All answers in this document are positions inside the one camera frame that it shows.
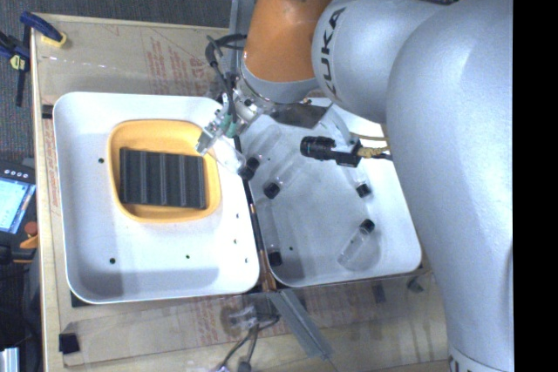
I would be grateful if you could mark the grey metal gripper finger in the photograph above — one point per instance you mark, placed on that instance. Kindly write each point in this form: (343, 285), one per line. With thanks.
(205, 142)

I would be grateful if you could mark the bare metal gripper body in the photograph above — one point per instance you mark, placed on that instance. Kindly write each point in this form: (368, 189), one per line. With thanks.
(244, 106)

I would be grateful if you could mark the clear plastic bottle black cap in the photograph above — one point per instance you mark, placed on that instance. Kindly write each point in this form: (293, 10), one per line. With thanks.
(271, 190)
(274, 258)
(363, 189)
(249, 168)
(359, 244)

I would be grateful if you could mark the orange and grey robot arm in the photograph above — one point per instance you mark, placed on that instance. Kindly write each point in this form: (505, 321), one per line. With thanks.
(444, 109)

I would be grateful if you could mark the orange bowl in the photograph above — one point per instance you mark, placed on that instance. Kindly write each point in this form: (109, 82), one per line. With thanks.
(163, 133)

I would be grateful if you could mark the black ribbed block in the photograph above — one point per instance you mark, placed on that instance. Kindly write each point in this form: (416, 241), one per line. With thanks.
(161, 178)

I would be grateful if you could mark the thin black rod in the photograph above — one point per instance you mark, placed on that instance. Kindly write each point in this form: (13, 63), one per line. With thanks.
(260, 250)

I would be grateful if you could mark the white plastic tray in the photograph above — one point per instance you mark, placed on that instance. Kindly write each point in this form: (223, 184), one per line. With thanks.
(318, 222)
(152, 257)

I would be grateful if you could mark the brown cardboard board red print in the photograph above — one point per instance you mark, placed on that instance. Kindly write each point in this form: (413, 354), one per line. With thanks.
(109, 52)

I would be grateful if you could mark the black cylinder on white bracket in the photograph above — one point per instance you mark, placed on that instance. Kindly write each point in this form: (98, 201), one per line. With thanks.
(320, 147)

